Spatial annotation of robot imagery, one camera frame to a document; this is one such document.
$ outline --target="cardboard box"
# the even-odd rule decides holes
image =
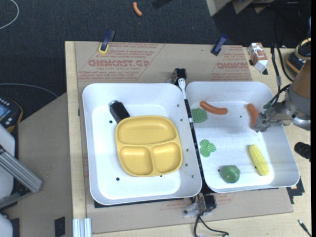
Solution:
[[[260,73],[262,73],[266,69],[266,66],[268,63],[268,59],[267,59],[267,56],[265,54],[262,44],[260,42],[252,43],[248,47],[248,53],[249,53],[252,65],[257,70],[259,70]]]

